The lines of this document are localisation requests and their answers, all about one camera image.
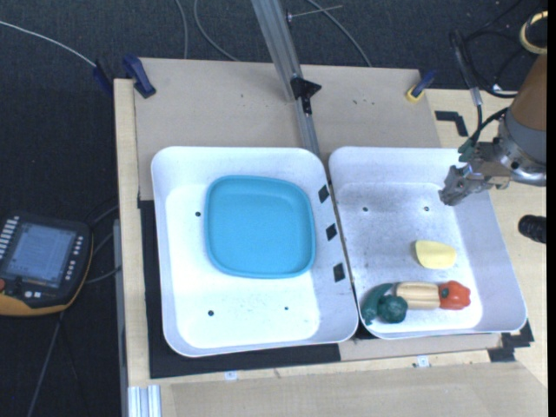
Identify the beige ribbed toy bread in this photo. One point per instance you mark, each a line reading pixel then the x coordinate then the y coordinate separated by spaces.
pixel 418 295

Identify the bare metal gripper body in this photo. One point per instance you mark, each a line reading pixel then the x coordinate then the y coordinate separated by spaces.
pixel 495 172

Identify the green toy chili pepper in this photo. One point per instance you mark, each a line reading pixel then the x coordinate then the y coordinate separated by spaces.
pixel 370 303

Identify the pale yellow oval piece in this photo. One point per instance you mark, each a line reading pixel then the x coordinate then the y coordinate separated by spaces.
pixel 434 254

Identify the white plastic tray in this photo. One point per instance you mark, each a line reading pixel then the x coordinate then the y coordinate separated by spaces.
pixel 243 315
pixel 391 233

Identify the black cylinder on white bracket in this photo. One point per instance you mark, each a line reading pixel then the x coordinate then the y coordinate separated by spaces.
pixel 533 228

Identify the blue plate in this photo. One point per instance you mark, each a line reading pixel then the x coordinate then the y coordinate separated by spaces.
pixel 260 226

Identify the green toy broccoli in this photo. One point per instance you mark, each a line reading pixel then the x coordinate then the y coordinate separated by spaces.
pixel 393 310

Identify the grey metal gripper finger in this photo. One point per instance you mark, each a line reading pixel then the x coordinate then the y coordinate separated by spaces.
pixel 452 185
pixel 467 189

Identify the red toy bell pepper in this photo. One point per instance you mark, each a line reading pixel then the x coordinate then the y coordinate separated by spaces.
pixel 456 295

